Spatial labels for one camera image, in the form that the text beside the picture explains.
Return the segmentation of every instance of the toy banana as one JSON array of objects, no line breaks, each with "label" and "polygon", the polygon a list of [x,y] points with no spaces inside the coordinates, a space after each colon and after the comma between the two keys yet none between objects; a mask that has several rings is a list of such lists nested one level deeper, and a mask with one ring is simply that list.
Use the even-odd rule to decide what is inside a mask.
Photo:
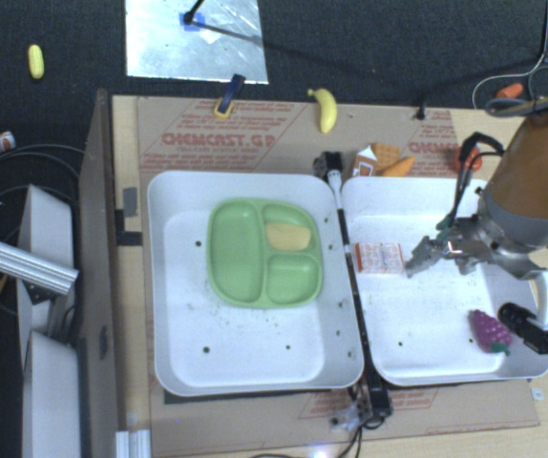
[{"label": "toy banana", "polygon": [[321,105],[321,132],[327,134],[338,118],[338,106],[333,94],[324,88],[318,90],[308,89],[308,96],[313,96]]}]

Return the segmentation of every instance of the white cable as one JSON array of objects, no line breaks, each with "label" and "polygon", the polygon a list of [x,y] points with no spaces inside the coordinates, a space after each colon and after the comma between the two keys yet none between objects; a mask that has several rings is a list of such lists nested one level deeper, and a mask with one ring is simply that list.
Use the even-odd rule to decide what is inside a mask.
[{"label": "white cable", "polygon": [[544,25],[544,33],[543,33],[543,52],[541,53],[541,56],[537,60],[536,65],[529,72],[526,72],[526,73],[498,74],[496,76],[489,76],[488,78],[484,78],[477,85],[475,85],[474,91],[472,92],[472,104],[474,105],[474,109],[477,109],[477,103],[475,102],[475,95],[477,94],[477,90],[482,85],[484,85],[484,83],[488,83],[489,81],[503,79],[503,78],[522,78],[524,76],[529,76],[537,68],[539,68],[539,66],[541,66],[541,63],[543,63],[543,60],[545,59],[546,50],[548,48],[548,0],[546,0],[545,9],[546,9],[546,12],[545,12],[545,25]]}]

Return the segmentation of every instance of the can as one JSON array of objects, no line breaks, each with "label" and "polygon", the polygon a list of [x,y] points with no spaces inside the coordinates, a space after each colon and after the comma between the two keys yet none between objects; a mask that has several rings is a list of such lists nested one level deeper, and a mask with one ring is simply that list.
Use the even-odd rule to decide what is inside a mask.
[{"label": "can", "polygon": [[15,137],[11,131],[0,134],[0,154],[15,149]]}]

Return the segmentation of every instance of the cardboard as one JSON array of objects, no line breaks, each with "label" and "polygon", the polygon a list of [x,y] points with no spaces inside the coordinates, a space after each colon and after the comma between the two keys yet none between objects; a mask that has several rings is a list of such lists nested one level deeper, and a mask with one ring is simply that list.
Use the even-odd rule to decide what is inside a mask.
[{"label": "cardboard", "polygon": [[[356,154],[374,139],[416,156],[413,174],[453,177],[457,147],[450,111],[429,111],[425,121],[401,107],[340,106],[338,123],[318,133],[318,106],[238,102],[227,120],[212,116],[215,100],[115,97],[113,108],[116,209],[122,225],[142,233],[142,246],[119,246],[120,346],[118,376],[125,383],[129,429],[150,428],[154,457],[344,443],[332,415],[348,408],[346,390],[289,395],[181,399],[165,394],[153,371],[148,216],[150,179],[165,169],[310,174],[322,151],[341,151],[346,174]],[[128,189],[137,209],[124,208]],[[364,439],[457,433],[538,424],[524,381],[396,389],[393,416]]]}]

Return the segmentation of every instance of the blue and yellow clamp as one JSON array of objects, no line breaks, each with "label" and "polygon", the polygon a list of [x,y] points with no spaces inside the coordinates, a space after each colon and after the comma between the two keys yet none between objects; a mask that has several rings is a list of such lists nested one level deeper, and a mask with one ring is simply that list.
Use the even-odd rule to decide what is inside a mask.
[{"label": "blue and yellow clamp", "polygon": [[233,100],[240,95],[245,79],[246,78],[241,74],[234,74],[234,76],[232,76],[232,79],[227,86],[227,90],[225,91],[225,95],[220,98],[215,105],[215,115],[218,118],[228,118],[232,113],[232,109],[234,108]]}]

